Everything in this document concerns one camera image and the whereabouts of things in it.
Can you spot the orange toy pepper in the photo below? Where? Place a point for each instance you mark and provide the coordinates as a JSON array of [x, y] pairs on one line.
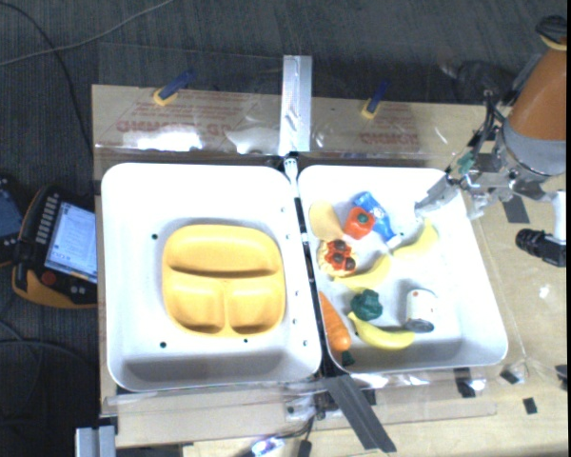
[[359, 223]]

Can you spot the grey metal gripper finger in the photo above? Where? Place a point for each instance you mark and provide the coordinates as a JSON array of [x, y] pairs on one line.
[[476, 206], [437, 194]]

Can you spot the brown cardboard board red print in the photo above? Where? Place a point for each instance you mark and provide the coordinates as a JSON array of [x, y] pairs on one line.
[[514, 312]]

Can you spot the black cylinder on white bracket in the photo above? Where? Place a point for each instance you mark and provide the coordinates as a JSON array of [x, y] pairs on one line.
[[545, 245]]

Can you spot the white plastic tray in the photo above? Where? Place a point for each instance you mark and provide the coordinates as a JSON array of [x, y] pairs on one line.
[[461, 274], [133, 274]]

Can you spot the toy pizza slice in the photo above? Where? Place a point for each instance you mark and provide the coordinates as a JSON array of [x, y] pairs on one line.
[[337, 256]]

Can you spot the blue bottle with white cap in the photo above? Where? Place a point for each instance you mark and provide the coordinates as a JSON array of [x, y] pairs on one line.
[[380, 217]]

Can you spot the pale yellow toy food piece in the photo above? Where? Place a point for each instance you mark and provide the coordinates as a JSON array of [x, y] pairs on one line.
[[324, 218]]

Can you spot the orange carrot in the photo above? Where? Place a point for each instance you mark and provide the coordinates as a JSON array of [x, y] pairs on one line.
[[335, 326]]

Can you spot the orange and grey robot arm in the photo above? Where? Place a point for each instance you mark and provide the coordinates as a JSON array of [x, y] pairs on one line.
[[542, 93]]

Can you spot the white can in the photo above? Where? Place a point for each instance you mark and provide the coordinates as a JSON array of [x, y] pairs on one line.
[[421, 307]]

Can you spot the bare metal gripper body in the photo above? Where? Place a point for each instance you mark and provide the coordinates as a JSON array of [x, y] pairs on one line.
[[499, 179]]

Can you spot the yellow divided plate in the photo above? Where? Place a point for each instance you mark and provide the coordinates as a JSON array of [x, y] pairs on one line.
[[221, 281]]

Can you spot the green broccoli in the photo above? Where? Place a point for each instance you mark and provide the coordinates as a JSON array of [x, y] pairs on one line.
[[366, 304]]

